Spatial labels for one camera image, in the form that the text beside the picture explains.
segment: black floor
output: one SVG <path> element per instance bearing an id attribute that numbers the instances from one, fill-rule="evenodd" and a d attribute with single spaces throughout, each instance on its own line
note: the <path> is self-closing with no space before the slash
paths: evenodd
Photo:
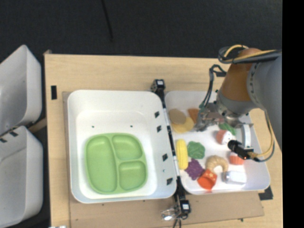
<path id="1" fill-rule="evenodd" d="M 42 54 L 48 49 L 60 54 L 217 57 L 220 48 L 239 43 L 262 50 L 282 48 L 283 0 L 104 3 L 0 0 L 0 62 L 22 44 L 29 47 L 42 66 Z M 46 129 L 36 135 L 47 153 Z M 48 227 L 47 174 L 45 156 L 43 208 L 37 216 L 14 228 Z"/>

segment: green plate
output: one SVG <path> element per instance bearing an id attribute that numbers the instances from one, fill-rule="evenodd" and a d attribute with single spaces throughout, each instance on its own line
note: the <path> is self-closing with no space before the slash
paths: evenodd
<path id="1" fill-rule="evenodd" d="M 90 186 L 102 194 L 137 190 L 148 177 L 143 147 L 127 133 L 106 133 L 88 139 L 85 171 Z"/>

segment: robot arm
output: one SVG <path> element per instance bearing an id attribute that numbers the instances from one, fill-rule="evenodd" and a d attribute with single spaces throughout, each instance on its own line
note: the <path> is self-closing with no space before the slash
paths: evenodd
<path id="1" fill-rule="evenodd" d="M 232 50 L 240 48 L 242 50 L 237 57 L 227 57 Z M 197 129 L 202 131 L 212 124 L 207 117 L 210 111 L 218 114 L 229 125 L 240 127 L 241 116 L 254 108 L 261 108 L 282 150 L 282 52 L 235 45 L 221 49 L 219 60 L 231 65 L 214 105 L 200 106 Z"/>

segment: plastic corn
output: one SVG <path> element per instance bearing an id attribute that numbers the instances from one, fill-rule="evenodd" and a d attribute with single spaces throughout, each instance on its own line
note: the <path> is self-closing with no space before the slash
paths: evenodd
<path id="1" fill-rule="evenodd" d="M 179 161 L 179 168 L 181 170 L 188 167 L 188 150 L 186 142 L 183 139 L 179 139 L 176 143 L 176 156 Z"/>

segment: hole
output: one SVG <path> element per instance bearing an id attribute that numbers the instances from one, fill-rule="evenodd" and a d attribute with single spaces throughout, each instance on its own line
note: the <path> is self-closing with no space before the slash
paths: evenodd
<path id="1" fill-rule="evenodd" d="M 167 155 L 167 154 L 164 154 L 164 155 L 162 156 L 162 161 L 164 162 L 166 159 L 168 159 L 168 155 Z"/>
<path id="2" fill-rule="evenodd" d="M 15 133 L 15 132 L 10 132 L 10 135 L 12 135 L 12 136 L 14 136 L 14 137 L 18 136 L 18 134 Z"/>
<path id="3" fill-rule="evenodd" d="M 57 99 L 57 86 L 56 85 L 51 86 L 51 99 L 52 100 Z"/>
<path id="4" fill-rule="evenodd" d="M 172 181 L 173 181 L 173 178 L 172 178 L 172 177 L 169 178 L 169 179 L 167 179 L 167 185 L 170 185 L 170 184 L 172 183 Z"/>

